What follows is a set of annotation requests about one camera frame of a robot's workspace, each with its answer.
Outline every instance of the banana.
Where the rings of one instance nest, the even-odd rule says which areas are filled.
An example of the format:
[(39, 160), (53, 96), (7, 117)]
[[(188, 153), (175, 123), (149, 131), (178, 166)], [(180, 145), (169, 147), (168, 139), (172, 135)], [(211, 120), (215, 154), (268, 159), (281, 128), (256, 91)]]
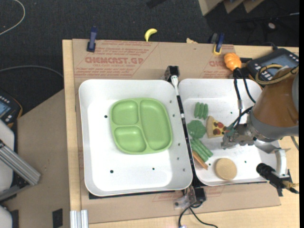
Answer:
[(149, 38), (150, 38), (150, 35), (153, 35), (153, 34), (155, 34), (156, 32), (157, 32), (157, 30), (154, 29), (154, 28), (148, 29), (148, 30), (146, 31), (146, 33), (144, 34), (145, 40), (148, 41)]

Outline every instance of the toy pizza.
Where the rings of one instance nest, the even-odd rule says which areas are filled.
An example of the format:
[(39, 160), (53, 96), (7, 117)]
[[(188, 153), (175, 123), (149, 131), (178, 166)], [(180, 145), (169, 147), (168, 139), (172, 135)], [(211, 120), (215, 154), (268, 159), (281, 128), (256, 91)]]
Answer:
[(208, 138), (214, 138), (223, 136), (227, 127), (223, 123), (214, 119), (212, 116), (208, 116), (206, 129)]

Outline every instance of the black device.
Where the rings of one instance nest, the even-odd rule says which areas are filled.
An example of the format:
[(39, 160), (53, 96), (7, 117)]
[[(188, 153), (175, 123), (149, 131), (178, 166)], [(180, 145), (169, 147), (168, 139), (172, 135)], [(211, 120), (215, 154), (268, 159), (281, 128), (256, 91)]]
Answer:
[(22, 107), (11, 95), (0, 88), (0, 119), (12, 127), (22, 114)]
[[(279, 48), (264, 57), (248, 61), (246, 64), (246, 68), (249, 70), (250, 76), (255, 79), (256, 74), (260, 71), (262, 67), (271, 64), (278, 64), (283, 67), (296, 67), (299, 64), (299, 57), (296, 54), (290, 52), (289, 50)], [(267, 69), (263, 73), (261, 73), (259, 79), (269, 81), (273, 78), (277, 71), (278, 69), (276, 68)]]

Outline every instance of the black fabric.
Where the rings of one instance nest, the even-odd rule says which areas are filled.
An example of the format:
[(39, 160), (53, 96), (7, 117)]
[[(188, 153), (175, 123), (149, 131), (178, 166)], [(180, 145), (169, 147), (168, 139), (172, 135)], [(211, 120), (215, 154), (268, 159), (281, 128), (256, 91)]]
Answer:
[[(223, 3), (203, 16), (198, 0), (165, 0), (149, 8), (152, 0), (19, 0), (26, 9), (24, 21), (0, 36), (0, 69), (38, 65), (63, 73), (62, 40), (89, 38), (93, 25), (97, 39), (141, 40), (156, 28), (150, 41), (207, 43), (214, 33), (225, 34), (224, 43), (262, 45), (261, 22), (237, 24), (237, 19), (284, 15), (299, 11), (299, 0), (265, 0), (246, 13), (240, 5), (227, 14)], [(22, 17), (21, 6), (0, 0), (0, 33)], [(281, 19), (284, 25), (269, 33), (277, 46), (299, 45), (299, 16)], [(64, 87), (58, 75), (43, 69), (18, 69), (0, 73), (0, 87), (23, 106), (24, 113)]]

